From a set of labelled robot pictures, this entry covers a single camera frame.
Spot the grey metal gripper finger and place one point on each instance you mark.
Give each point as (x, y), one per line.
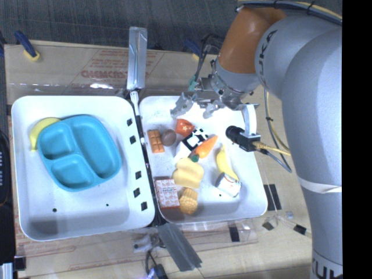
(181, 105)
(212, 108)

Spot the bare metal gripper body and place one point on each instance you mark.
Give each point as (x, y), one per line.
(207, 90)

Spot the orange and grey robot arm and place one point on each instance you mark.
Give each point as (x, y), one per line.
(308, 97)

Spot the orange carton with star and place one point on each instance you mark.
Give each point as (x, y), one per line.
(183, 126)

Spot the brown round ball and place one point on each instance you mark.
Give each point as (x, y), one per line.
(168, 137)

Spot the orange carrot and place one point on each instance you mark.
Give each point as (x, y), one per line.
(207, 147)

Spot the white black cow print carton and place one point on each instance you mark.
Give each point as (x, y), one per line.
(186, 147)

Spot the orange waffle biscuit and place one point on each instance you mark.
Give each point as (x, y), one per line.
(155, 141)

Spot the yellow banana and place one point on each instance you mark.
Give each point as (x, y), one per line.
(36, 132)
(225, 164)

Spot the thin black and white rod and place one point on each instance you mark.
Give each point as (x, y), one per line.
(145, 158)

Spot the pale yellow bread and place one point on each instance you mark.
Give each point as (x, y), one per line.
(188, 173)

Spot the small white can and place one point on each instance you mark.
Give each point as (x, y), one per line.
(229, 185)

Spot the orange printed box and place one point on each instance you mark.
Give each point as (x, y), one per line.
(167, 193)

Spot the yellow corn cob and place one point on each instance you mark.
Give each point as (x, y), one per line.
(189, 202)

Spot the white plastic tray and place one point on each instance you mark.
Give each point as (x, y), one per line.
(247, 202)
(87, 214)

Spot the blue divided plate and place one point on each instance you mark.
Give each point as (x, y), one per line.
(81, 150)

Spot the brown cardboard board red print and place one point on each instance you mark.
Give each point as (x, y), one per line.
(72, 65)

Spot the black cylinder on white bracket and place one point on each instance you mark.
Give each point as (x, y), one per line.
(248, 141)

